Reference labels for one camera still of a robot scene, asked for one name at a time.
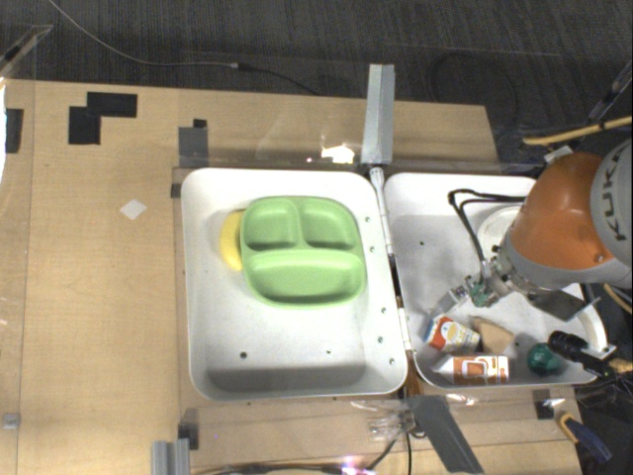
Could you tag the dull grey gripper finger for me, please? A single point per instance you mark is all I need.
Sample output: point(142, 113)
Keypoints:
point(449, 302)

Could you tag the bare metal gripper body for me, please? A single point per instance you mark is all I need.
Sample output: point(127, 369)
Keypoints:
point(487, 285)

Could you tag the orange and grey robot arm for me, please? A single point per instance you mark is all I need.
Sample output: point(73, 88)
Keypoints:
point(559, 206)

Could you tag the orange carton with yellow print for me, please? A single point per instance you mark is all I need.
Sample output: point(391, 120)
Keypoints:
point(450, 334)

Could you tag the white plastic tray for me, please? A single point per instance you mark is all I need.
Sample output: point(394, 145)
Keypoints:
point(277, 344)
point(435, 255)

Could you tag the white round bowl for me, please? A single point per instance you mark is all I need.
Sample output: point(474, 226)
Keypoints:
point(497, 225)

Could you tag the white carton with orange print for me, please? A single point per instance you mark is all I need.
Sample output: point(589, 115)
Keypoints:
point(475, 369)

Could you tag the green broccoli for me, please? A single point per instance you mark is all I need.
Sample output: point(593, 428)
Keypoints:
point(544, 360)

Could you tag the green divided plate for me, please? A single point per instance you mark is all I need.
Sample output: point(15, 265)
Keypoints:
point(301, 270)

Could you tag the yellow banana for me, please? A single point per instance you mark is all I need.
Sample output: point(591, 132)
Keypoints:
point(229, 240)

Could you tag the black cylinder on white bracket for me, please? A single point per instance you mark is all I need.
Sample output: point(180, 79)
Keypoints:
point(573, 347)

